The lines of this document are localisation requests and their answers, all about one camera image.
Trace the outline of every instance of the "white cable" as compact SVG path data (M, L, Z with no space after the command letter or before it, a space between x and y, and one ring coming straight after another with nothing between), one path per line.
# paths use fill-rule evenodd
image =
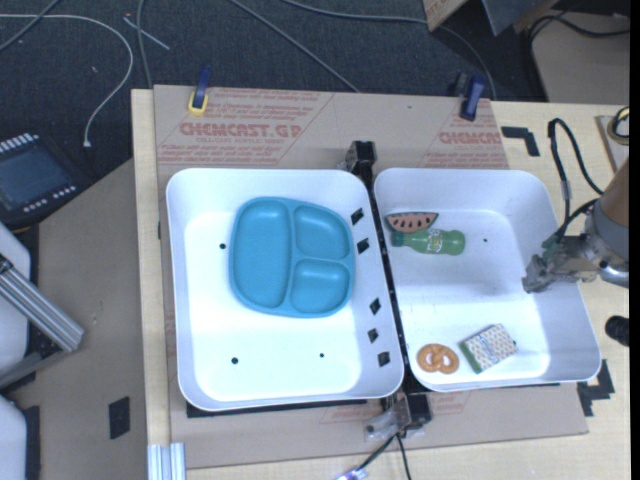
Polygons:
M0 18L25 19L25 18L36 18L36 17L38 17L37 14L0 14ZM113 89L113 91L111 91L109 95L102 101L102 103L100 103L100 105L98 105L98 107L93 111L84 128L84 142L82 143L82 145L85 148L90 148L92 147L92 145L91 145L91 141L89 140L89 129L91 128L91 125L93 124L94 119L96 118L98 113L104 108L104 106L111 100L111 98L113 98L118 93L118 91L122 89L124 84L127 83L127 80L129 80L129 76L131 76L131 71L133 69L133 50L131 49L129 42L115 28L110 27L109 25L107 25L106 23L102 23L101 21L94 20L93 18L88 18L87 16L77 16L74 14L47 14L45 16L42 16L42 18L70 19L70 20L80 20L80 21L87 21L89 23L95 23L96 25L99 25L103 28L106 28L108 31L113 32L118 37L118 39L122 41L124 46L127 48L127 51L129 52L129 67L127 68L127 72L125 73L120 83L116 86L116 88Z

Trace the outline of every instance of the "pretzel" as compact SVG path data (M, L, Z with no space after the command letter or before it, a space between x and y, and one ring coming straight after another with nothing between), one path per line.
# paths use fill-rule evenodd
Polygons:
M458 355L449 347L439 343L430 343L422 347L417 354L420 368L425 372L453 373L460 366Z

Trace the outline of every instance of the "green bottle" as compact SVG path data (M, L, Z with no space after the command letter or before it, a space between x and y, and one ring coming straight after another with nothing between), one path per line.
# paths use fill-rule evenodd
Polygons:
M464 234L457 229L420 229L413 233L394 231L391 245L400 247L407 245L424 254L451 254L456 256L464 250Z

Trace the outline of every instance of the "blue clamp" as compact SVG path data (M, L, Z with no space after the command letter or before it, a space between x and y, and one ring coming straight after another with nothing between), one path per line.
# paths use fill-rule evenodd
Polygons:
M467 121L475 121L476 110L478 109L478 101L486 86L484 77L473 75L467 85L467 99L462 102L460 109L460 117Z
M198 80L198 86L195 92L191 93L189 98L189 112L193 115L201 116L207 109L207 103L209 102L209 96L207 95L207 86L209 84L209 77L211 76L213 68L211 64L207 64L200 71L200 80Z

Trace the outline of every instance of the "toy watermelon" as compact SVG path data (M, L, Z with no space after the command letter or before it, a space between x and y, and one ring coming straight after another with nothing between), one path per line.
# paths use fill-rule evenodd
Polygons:
M386 217L391 229L401 233L414 233L427 229L437 218L438 214L433 212L392 213Z

